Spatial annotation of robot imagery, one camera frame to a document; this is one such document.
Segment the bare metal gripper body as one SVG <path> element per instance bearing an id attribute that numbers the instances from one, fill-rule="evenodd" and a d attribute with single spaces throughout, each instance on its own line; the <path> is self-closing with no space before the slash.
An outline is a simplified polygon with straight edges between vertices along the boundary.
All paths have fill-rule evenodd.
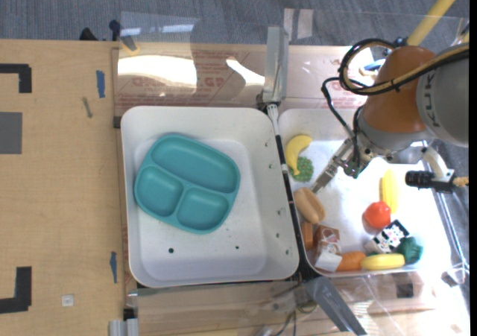
<path id="1" fill-rule="evenodd" d="M 371 161 L 378 158 L 392 161 L 394 153 L 377 148 L 366 138 L 354 136 L 343 142 L 332 156 L 332 161 L 341 167 L 347 176 L 356 179 Z"/>

